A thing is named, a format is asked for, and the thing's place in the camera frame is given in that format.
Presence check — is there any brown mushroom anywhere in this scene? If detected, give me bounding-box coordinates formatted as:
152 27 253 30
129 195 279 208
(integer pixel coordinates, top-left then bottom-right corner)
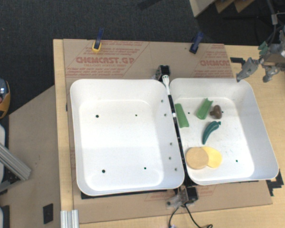
209 104 223 119

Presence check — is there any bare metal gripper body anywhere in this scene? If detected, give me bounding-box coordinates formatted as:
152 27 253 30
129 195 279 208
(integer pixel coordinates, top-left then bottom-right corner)
260 41 285 68

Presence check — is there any thin black and white rod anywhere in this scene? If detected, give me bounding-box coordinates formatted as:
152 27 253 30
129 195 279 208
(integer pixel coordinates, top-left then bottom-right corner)
161 74 189 185

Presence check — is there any brown cardboard board red print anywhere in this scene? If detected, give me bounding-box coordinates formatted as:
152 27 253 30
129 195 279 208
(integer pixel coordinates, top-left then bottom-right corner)
63 38 274 224

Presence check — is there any white plastic tray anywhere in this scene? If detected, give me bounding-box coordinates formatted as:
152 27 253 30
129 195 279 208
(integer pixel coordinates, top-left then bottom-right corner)
169 77 280 186
69 78 186 197

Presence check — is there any dark green pepper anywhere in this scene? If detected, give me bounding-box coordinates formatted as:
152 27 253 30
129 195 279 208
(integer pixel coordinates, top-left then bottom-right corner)
201 120 222 145

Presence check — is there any tan round biscuit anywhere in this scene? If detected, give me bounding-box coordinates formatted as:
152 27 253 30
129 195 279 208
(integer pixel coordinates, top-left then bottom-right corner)
185 146 209 170

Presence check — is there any yellow round slice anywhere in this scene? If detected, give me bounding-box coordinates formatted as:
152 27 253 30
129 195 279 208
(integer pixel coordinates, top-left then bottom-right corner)
201 146 223 169

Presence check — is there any light green celery stick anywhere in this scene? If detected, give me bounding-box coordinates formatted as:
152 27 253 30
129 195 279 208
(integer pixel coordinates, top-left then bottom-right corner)
195 97 214 120
174 103 190 129

